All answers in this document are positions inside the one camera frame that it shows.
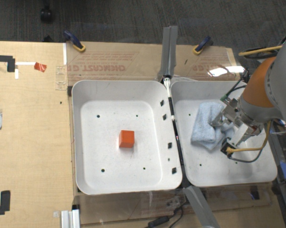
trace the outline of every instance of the table surface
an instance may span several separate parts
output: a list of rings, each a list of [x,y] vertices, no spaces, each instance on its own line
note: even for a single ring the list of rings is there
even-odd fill
[[[44,73],[19,66],[16,80],[0,62],[0,192],[11,192],[10,211],[0,215],[0,228],[59,228],[56,211],[71,210],[74,188],[68,95],[55,87],[56,67],[64,64],[63,44],[0,41],[0,55],[47,65]],[[222,227],[284,227],[276,196],[269,199],[269,206],[214,215]],[[103,226],[144,227],[147,222]],[[198,218],[188,214],[175,227],[200,226]]]

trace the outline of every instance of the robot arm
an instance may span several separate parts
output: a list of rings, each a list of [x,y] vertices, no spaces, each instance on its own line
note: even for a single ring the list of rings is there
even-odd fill
[[[237,127],[233,139],[223,143],[225,150],[237,149],[241,142],[259,135],[272,119],[286,122],[286,42],[276,57],[260,64],[239,99],[226,98],[223,102],[227,106],[213,126],[223,124],[224,116],[225,121]]]

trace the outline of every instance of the blue towel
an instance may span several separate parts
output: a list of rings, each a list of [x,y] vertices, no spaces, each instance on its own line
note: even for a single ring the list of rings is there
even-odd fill
[[[225,138],[234,135],[233,123],[213,127],[210,123],[223,110],[217,102],[204,102],[199,105],[196,120],[191,134],[191,143],[199,143],[209,150],[220,147]]]

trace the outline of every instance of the blue and yellow clamp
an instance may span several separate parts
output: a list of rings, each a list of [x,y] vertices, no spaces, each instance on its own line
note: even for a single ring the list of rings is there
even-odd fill
[[[72,46],[78,50],[79,52],[84,52],[86,47],[75,37],[75,35],[71,34],[69,31],[65,30],[63,33],[66,40],[70,40],[72,42]]]
[[[211,46],[211,45],[213,45],[213,41],[210,39],[209,36],[206,36],[200,44],[194,47],[192,52],[193,54],[199,55],[205,47]]]

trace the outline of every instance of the yellow cable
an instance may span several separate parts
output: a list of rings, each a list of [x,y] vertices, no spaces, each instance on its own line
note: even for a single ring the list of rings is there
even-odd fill
[[[247,56],[247,55],[252,55],[256,54],[259,52],[268,52],[268,51],[273,51],[273,50],[279,50],[282,46],[277,46],[277,47],[268,47],[268,48],[262,48],[258,50],[253,50],[253,51],[245,51],[245,52],[240,52],[238,56]]]
[[[268,136],[270,134],[270,126],[271,126],[271,121],[268,121],[267,123],[267,131],[266,131],[266,138],[265,140],[263,141],[263,144],[260,148],[246,148],[246,149],[232,149],[230,147],[227,148],[227,153],[228,154],[232,154],[234,152],[241,152],[241,151],[257,151],[257,150],[262,150],[265,145],[267,144],[267,139],[268,139]]]

